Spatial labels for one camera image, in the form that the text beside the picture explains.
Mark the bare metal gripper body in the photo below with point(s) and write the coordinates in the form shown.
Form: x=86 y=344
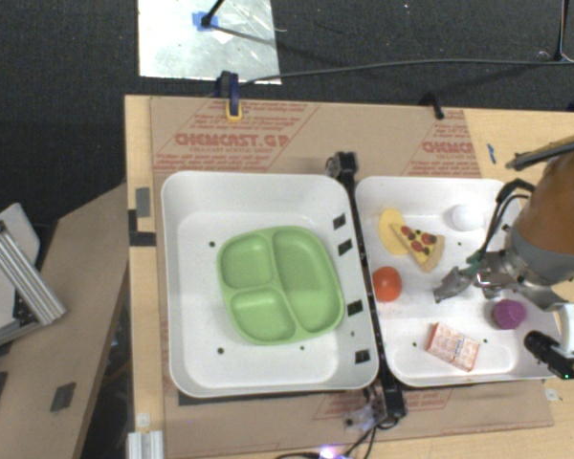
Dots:
x=500 y=273

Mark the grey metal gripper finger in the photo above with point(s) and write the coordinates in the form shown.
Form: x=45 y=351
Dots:
x=442 y=293
x=459 y=274

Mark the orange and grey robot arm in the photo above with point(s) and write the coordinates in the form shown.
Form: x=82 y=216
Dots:
x=559 y=208

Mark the purple toy grapes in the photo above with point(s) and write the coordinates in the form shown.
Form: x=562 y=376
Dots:
x=508 y=313

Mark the toy pizza slice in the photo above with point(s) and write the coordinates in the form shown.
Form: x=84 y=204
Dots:
x=423 y=246

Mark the orange and white packet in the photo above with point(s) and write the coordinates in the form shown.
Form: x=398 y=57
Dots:
x=452 y=346

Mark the red tomato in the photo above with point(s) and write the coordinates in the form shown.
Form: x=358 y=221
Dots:
x=387 y=284

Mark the white ball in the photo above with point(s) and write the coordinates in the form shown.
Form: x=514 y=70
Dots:
x=468 y=217

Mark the white plastic tray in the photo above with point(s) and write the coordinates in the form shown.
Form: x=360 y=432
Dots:
x=411 y=352
x=196 y=352

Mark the thin black rod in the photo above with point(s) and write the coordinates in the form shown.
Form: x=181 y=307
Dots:
x=366 y=275

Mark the green divided plate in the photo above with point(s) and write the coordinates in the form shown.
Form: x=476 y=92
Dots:
x=287 y=275

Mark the brown cardboard board red print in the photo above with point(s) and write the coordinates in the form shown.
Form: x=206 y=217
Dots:
x=287 y=137

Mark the black cylinder on white bracket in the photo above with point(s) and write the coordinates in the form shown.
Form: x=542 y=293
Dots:
x=547 y=349

